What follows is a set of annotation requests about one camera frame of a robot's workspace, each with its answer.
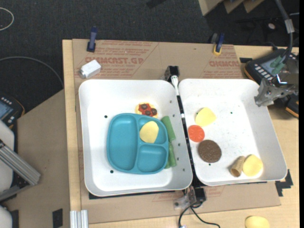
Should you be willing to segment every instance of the blue clamp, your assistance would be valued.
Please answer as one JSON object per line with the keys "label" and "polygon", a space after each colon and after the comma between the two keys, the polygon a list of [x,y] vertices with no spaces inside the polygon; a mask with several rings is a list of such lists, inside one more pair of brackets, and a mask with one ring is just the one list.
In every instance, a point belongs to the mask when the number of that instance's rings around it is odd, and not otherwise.
{"label": "blue clamp", "polygon": [[219,56],[222,52],[222,45],[224,42],[224,33],[220,33],[217,44],[214,45],[213,54]]}
{"label": "blue clamp", "polygon": [[96,35],[97,35],[97,27],[96,27],[96,26],[93,26],[93,27],[91,28],[90,41],[88,42],[87,48],[86,48],[86,50],[89,51],[89,52],[95,52],[95,46],[96,46],[95,40],[96,40]]}

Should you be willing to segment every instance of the toy cookie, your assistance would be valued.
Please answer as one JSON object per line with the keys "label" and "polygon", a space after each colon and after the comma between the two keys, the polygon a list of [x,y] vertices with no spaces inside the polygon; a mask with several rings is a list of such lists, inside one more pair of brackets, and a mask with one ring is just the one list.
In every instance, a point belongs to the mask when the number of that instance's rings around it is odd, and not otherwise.
{"label": "toy cookie", "polygon": [[158,117],[158,112],[155,109],[155,106],[147,102],[139,103],[135,108],[135,113],[155,118]]}

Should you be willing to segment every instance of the white tray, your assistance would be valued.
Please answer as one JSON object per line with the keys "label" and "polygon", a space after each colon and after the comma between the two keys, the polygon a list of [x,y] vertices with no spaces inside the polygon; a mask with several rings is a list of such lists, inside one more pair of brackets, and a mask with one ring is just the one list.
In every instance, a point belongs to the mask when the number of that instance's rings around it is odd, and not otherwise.
{"label": "white tray", "polygon": [[[190,140],[198,179],[209,186],[276,181],[287,174],[286,163],[277,140],[267,107],[258,107],[254,96],[258,84],[249,79],[185,79],[179,92],[187,127],[195,124],[195,115],[203,107],[210,108],[217,119],[203,127],[205,139],[215,141],[222,150],[218,162],[206,163],[198,155],[199,143]],[[234,160],[255,154],[263,170],[254,177],[244,173],[233,177],[229,172]]]}
{"label": "white tray", "polygon": [[[96,196],[182,190],[192,182],[192,170],[173,86],[163,80],[99,80],[83,82],[79,88],[83,134],[84,172],[87,189]],[[130,174],[110,165],[106,137],[111,119],[134,113],[141,102],[158,110],[158,119],[170,117],[176,139],[172,142],[177,166],[156,174]]]}

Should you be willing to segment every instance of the blue plate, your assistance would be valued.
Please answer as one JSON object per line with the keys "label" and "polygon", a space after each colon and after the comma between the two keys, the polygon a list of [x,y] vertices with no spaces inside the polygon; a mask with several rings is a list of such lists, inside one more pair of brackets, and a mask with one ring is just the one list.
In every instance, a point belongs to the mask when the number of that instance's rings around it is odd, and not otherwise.
{"label": "blue plate", "polygon": [[[159,127],[155,143],[139,137],[144,124],[154,121]],[[165,125],[158,119],[132,113],[116,115],[110,122],[107,135],[107,158],[113,168],[128,173],[154,174],[167,163],[169,140]]]}

